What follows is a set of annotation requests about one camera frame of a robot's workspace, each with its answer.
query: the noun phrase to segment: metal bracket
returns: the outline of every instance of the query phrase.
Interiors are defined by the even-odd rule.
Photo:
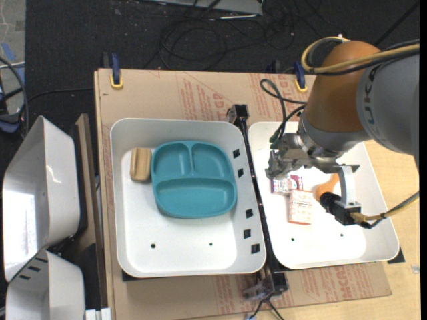
[[[264,213],[264,206],[261,199],[260,189],[255,175],[254,162],[252,161],[252,154],[250,151],[249,140],[248,140],[248,126],[246,121],[249,117],[249,111],[247,105],[233,105],[227,112],[226,120],[240,129],[242,132],[246,154],[248,156],[248,163],[250,173],[252,177],[252,185],[256,199],[258,202],[258,210],[260,212],[260,219],[262,225],[262,231],[264,235],[264,243],[266,245],[267,259],[265,268],[269,271],[269,275],[261,282],[260,285],[254,286],[253,288],[247,289],[244,293],[250,297],[262,297],[263,294],[272,292],[272,295],[280,295],[281,293],[289,289],[286,276],[284,274],[283,266],[280,265],[279,261],[274,257],[273,247],[268,232],[268,226],[266,221],[266,214]]]

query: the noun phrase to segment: small box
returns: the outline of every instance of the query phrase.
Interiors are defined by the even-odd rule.
[[[302,190],[302,178],[298,175],[291,175],[283,179],[272,179],[270,183],[274,195],[289,195],[292,189]]]
[[[288,221],[295,224],[312,223],[313,193],[292,189],[289,196]]]

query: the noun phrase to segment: orange object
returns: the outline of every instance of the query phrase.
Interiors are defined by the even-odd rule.
[[[323,67],[371,55],[380,50],[363,41],[347,41],[335,46],[326,56]],[[339,76],[318,75],[314,80],[307,105],[307,121],[313,127],[331,133],[351,133],[364,128],[359,120],[356,92],[364,70]]]
[[[332,174],[331,179],[323,184],[320,184],[313,193],[316,201],[320,200],[320,196],[325,192],[334,192],[336,183],[340,182],[340,177],[337,173]]]

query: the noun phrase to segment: yellow clamp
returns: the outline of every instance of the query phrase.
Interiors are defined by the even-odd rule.
[[[297,79],[294,82],[295,82],[296,89],[299,93],[305,93],[307,91],[307,85],[305,85],[304,88],[301,88],[300,84],[298,84]]]
[[[115,83],[114,83],[113,74],[111,74],[111,75],[109,76],[109,81],[110,81],[110,83],[111,83],[111,87],[112,87],[113,89],[116,89],[116,90],[123,89],[123,77],[122,77],[121,75],[120,75],[120,82],[119,82],[119,84],[115,84]]]

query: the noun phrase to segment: table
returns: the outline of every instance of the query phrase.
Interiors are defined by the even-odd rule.
[[[241,283],[241,279],[234,279],[234,276],[123,281],[116,254],[109,130],[117,120],[127,117],[223,121],[233,104],[248,106],[250,123],[279,121],[279,103],[259,89],[260,79],[275,81],[284,92],[284,97],[288,98],[307,99],[310,89],[307,93],[298,93],[293,86],[293,75],[130,69],[121,70],[123,89],[113,89],[110,74],[111,69],[99,69],[94,75],[108,307],[112,308],[117,320],[243,319],[243,313],[251,313],[256,303],[240,308],[230,305],[226,299],[239,299],[239,295],[233,295],[238,288],[232,288],[228,297],[222,294],[218,298],[216,293],[220,284],[230,283],[236,288],[236,283]],[[310,88],[314,77],[307,76],[306,80]],[[288,111],[293,109],[290,105],[287,108]],[[419,189],[419,175],[413,158],[391,152],[373,141],[366,142],[366,148],[389,207],[397,205]],[[300,307],[290,307],[292,304],[285,302],[281,304],[284,308],[279,310],[280,314],[287,320],[420,319],[419,204],[395,215],[393,223],[405,262],[369,263],[373,266],[367,267],[376,267],[379,273],[385,273],[383,290],[374,293],[381,297],[332,303],[311,302],[314,304]],[[237,311],[237,314],[228,314],[231,311]],[[275,317],[270,311],[262,311],[257,319]]]

